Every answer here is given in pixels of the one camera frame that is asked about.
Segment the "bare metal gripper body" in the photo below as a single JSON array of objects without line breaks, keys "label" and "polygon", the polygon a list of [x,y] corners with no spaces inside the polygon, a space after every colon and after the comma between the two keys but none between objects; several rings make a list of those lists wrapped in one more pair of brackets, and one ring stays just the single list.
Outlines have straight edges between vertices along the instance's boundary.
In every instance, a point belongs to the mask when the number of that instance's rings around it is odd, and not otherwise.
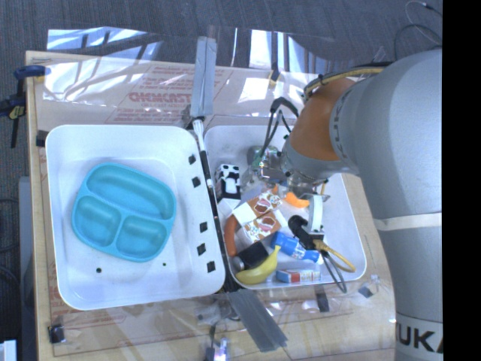
[{"label": "bare metal gripper body", "polygon": [[325,197],[326,179],[316,179],[287,167],[287,160],[274,146],[265,150],[252,146],[247,150],[247,169],[243,172],[243,189],[264,184],[273,189],[276,185],[282,196],[292,192],[300,199],[314,195]]}]

